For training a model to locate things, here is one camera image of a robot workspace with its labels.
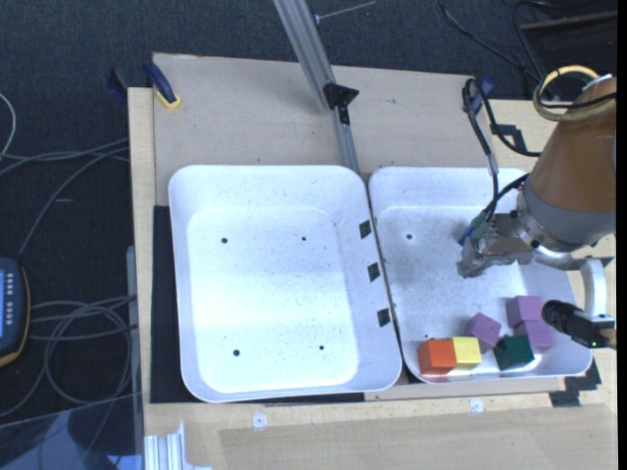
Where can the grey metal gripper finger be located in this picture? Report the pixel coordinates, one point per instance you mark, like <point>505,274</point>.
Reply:
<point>492,262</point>
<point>467,262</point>

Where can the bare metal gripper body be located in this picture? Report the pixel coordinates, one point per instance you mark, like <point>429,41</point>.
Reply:
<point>509,240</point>

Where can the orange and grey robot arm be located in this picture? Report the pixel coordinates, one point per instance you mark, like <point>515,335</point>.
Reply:
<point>573,164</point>

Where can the white plastic tray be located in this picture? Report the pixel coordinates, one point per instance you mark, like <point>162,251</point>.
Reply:
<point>431,282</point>
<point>274,287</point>

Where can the purple cube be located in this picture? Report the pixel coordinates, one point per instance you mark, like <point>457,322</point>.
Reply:
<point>523,309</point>
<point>484,328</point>
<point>538,335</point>

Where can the yellow cube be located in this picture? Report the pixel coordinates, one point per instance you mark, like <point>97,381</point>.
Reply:
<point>467,350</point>

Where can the green cube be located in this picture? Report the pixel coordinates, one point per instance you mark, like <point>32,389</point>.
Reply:
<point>513,351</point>

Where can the orange cube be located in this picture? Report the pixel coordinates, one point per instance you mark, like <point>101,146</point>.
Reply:
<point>437,355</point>

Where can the brown cardboard board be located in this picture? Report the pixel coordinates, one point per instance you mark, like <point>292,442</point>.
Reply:
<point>245,115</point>

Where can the black cylinder on white bracket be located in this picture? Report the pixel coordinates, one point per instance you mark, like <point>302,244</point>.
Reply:
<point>568,318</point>

